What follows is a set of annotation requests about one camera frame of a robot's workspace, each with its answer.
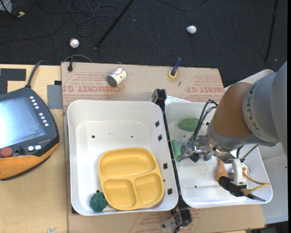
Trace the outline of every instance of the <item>white egg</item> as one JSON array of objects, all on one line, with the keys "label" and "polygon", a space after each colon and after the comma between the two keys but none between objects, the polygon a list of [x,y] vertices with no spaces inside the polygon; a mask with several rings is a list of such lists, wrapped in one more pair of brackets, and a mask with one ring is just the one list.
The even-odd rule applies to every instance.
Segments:
[{"label": "white egg", "polygon": [[186,31],[189,33],[196,33],[196,27],[195,26],[189,26],[186,28]]},{"label": "white egg", "polygon": [[76,49],[80,45],[79,41],[75,38],[72,38],[70,40],[70,46],[74,49]]}]

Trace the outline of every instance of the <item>green object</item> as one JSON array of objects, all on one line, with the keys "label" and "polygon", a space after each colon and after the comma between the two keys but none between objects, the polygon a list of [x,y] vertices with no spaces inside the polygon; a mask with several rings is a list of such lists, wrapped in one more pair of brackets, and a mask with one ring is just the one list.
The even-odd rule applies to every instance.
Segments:
[{"label": "green object", "polygon": [[192,118],[187,118],[181,121],[178,124],[178,127],[185,131],[194,132],[194,130],[197,127],[197,124],[198,124],[198,119],[196,117],[192,117]]},{"label": "green object", "polygon": [[171,145],[173,147],[173,152],[174,152],[175,160],[176,160],[176,162],[179,162],[178,156],[181,155],[181,150],[180,150],[180,148],[178,146],[177,141],[176,140],[172,140],[171,141]]},{"label": "green object", "polygon": [[91,198],[90,205],[94,212],[102,212],[108,202],[101,192],[96,192]]}]

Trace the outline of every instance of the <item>touchscreen display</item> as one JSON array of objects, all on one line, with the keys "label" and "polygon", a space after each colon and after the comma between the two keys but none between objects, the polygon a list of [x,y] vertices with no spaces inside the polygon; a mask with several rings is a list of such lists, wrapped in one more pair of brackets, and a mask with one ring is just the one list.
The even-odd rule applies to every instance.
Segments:
[{"label": "touchscreen display", "polygon": [[27,98],[0,101],[0,149],[45,134]]}]

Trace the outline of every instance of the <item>black fabric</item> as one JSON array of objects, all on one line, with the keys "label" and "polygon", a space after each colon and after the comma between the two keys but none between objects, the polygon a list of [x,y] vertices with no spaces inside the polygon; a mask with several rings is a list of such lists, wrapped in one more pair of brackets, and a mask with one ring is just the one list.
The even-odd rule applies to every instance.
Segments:
[{"label": "black fabric", "polygon": [[[181,57],[182,67],[218,68],[228,86],[287,61],[288,0],[279,0],[268,61],[275,0],[135,0],[94,50],[129,1],[12,0],[14,16],[0,11],[0,64],[60,65],[76,54],[95,63],[172,66]],[[88,5],[98,3],[85,20]],[[15,18],[19,12],[25,15]],[[190,25],[195,34],[186,31]],[[78,48],[70,47],[71,38]]]}]

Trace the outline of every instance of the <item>black pole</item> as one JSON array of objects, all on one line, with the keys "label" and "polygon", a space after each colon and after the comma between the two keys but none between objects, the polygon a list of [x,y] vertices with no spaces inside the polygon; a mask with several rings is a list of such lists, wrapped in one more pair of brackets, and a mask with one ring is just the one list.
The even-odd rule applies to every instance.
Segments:
[{"label": "black pole", "polygon": [[119,22],[119,20],[122,18],[122,16],[125,14],[125,12],[128,10],[128,8],[132,5],[132,3],[135,0],[130,0],[129,3],[126,5],[126,7],[121,11],[120,15],[115,19],[115,21],[112,23],[110,28],[106,31],[106,33],[102,36],[102,38],[96,43],[96,46],[94,47],[94,50],[99,49],[100,44],[103,42],[103,40],[107,37],[107,35],[111,32],[111,30],[116,26],[116,24]]},{"label": "black pole", "polygon": [[277,15],[277,12],[278,12],[278,4],[279,4],[279,0],[275,0],[274,11],[273,11],[273,20],[272,20],[271,31],[270,31],[270,37],[268,39],[268,46],[267,46],[266,56],[264,58],[265,61],[268,60],[268,57],[270,55],[272,39],[273,39],[273,33],[274,33],[274,26],[275,26],[275,21],[276,21],[276,15]]}]

